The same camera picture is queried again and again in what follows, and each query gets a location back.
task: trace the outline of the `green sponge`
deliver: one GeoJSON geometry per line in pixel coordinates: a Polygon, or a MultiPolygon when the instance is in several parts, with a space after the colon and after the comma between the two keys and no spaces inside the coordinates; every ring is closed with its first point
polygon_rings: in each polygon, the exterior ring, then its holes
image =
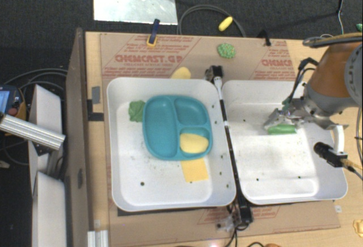
{"type": "Polygon", "coordinates": [[[221,44],[217,47],[217,51],[222,58],[232,59],[236,55],[236,50],[231,44],[221,44]]]}
{"type": "Polygon", "coordinates": [[[129,115],[130,121],[142,122],[142,113],[145,102],[142,100],[130,102],[129,115]]]}
{"type": "Polygon", "coordinates": [[[279,134],[294,134],[296,133],[295,125],[292,124],[278,124],[275,126],[271,126],[267,130],[270,135],[279,135],[279,134]]]}

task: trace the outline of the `blue plate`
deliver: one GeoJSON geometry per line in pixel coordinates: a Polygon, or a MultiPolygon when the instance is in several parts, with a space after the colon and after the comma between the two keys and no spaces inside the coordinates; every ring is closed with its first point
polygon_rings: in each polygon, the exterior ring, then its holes
{"type": "Polygon", "coordinates": [[[163,160],[191,160],[205,156],[212,147],[212,129],[204,105],[191,97],[162,95],[149,99],[142,115],[142,131],[149,152],[163,160]],[[192,133],[208,139],[198,154],[180,149],[180,135],[192,133]]]}

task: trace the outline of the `white tray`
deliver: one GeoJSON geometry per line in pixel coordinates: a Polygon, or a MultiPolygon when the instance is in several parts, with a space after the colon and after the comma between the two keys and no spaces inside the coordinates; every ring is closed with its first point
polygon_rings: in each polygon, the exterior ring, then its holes
{"type": "MultiPolygon", "coordinates": [[[[292,82],[228,81],[223,98],[245,197],[257,205],[339,199],[347,192],[341,168],[313,150],[334,145],[331,133],[306,123],[297,134],[267,135],[263,123],[291,93],[292,82]]],[[[296,96],[302,95],[302,87],[296,96]]]]}
{"type": "Polygon", "coordinates": [[[236,194],[218,92],[204,80],[117,78],[107,87],[112,196],[125,211],[226,206],[236,194]],[[205,157],[209,179],[188,183],[179,161],[153,157],[142,123],[130,122],[131,101],[184,95],[201,101],[209,114],[213,146],[205,157]]]}

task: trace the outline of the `dark floor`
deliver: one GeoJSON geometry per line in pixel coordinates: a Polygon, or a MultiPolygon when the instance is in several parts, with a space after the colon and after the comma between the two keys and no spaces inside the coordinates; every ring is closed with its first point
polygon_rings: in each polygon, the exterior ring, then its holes
{"type": "MultiPolygon", "coordinates": [[[[335,13],[338,0],[176,0],[178,17],[198,4],[216,5],[230,12],[248,37],[255,37],[261,29],[280,39],[341,32],[335,13]]],[[[77,27],[90,31],[150,31],[149,25],[96,22],[92,11],[92,0],[0,0],[0,84],[30,70],[67,69],[77,27]]],[[[356,31],[355,25],[362,23],[362,0],[344,0],[341,19],[345,32],[356,31]]],[[[194,13],[184,21],[183,33],[220,35],[220,21],[220,15],[212,12],[194,13]]],[[[176,27],[164,25],[159,31],[174,34],[176,27]]],[[[239,36],[239,32],[231,27],[223,35],[239,36]]],[[[20,87],[25,82],[19,80],[14,85],[20,87]]],[[[25,148],[9,152],[18,160],[27,159],[25,148]]],[[[3,151],[0,160],[9,161],[3,151]]],[[[9,169],[0,169],[0,247],[30,246],[28,170],[10,164],[9,169]]]]}

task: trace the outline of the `metal tube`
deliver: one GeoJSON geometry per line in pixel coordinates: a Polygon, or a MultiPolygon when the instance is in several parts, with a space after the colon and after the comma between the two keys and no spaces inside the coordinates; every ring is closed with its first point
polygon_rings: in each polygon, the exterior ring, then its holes
{"type": "Polygon", "coordinates": [[[15,118],[11,115],[0,113],[0,130],[15,136],[28,139],[34,143],[59,150],[65,136],[30,122],[15,118]]]}

